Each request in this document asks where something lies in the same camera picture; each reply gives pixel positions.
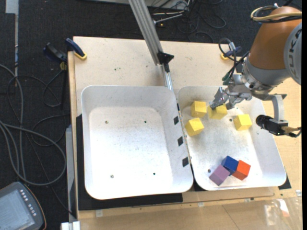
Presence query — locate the pale wood board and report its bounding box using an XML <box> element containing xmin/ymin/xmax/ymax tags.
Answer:
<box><xmin>72</xmin><ymin>36</ymin><xmax>302</xmax><ymax>205</ymax></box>

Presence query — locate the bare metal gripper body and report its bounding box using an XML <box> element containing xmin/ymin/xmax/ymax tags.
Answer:
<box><xmin>224</xmin><ymin>74</ymin><xmax>274</xmax><ymax>103</ymax></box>

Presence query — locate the white plastic tray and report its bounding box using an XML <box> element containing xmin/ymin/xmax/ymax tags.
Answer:
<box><xmin>177</xmin><ymin>85</ymin><xmax>288</xmax><ymax>192</ymax></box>
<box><xmin>81</xmin><ymin>84</ymin><xmax>194</xmax><ymax>200</ymax></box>

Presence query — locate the black cylinder on white bracket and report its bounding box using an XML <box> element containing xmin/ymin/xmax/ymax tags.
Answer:
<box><xmin>255</xmin><ymin>93</ymin><xmax>289</xmax><ymax>136</ymax></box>

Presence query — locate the yellow cube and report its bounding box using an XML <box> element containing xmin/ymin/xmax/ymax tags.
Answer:
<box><xmin>207</xmin><ymin>103</ymin><xmax>228</xmax><ymax>120</ymax></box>
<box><xmin>184</xmin><ymin>117</ymin><xmax>205</xmax><ymax>137</ymax></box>
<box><xmin>233</xmin><ymin>114</ymin><xmax>253</xmax><ymax>131</ymax></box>
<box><xmin>190</xmin><ymin>101</ymin><xmax>207</xmax><ymax>118</ymax></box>

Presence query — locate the orange cube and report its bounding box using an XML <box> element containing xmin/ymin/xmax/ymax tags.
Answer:
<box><xmin>232</xmin><ymin>160</ymin><xmax>251</xmax><ymax>181</ymax></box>

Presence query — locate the blue cube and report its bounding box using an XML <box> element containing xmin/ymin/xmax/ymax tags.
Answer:
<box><xmin>221</xmin><ymin>155</ymin><xmax>239</xmax><ymax>176</ymax></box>

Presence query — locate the purple cube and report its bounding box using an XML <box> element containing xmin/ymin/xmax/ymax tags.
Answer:
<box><xmin>208</xmin><ymin>164</ymin><xmax>231</xmax><ymax>186</ymax></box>

